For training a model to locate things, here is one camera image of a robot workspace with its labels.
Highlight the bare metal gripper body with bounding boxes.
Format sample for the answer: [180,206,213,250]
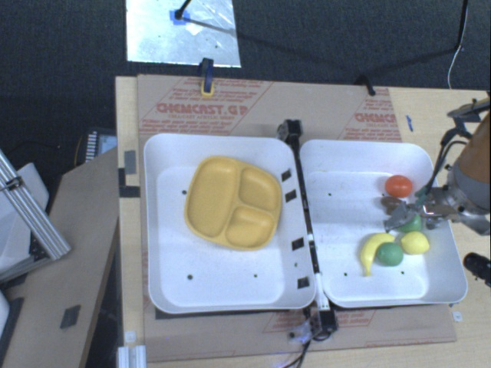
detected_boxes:
[412,187,491,235]

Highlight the brown oval toy food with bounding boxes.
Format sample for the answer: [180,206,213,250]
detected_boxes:
[380,195,404,214]

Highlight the green lime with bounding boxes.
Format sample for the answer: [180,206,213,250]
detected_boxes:
[396,212,423,234]
[375,241,405,267]

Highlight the yellow lemon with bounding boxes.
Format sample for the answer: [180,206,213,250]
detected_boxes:
[399,230,431,256]

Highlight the red tomato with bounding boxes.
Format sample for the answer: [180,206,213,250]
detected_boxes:
[384,174,414,199]

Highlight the yellow banana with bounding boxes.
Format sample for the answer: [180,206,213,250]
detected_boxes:
[359,232,397,278]

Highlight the white plastic tray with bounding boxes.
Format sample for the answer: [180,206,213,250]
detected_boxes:
[298,139,470,310]
[143,132,318,316]

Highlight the thin black and white rod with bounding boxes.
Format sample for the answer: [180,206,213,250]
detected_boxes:
[286,130,331,311]

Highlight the yellow divided plate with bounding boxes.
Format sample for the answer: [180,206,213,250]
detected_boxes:
[184,155,285,251]

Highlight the brown cardboard board red print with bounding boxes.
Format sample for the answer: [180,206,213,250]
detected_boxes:
[136,74,460,363]

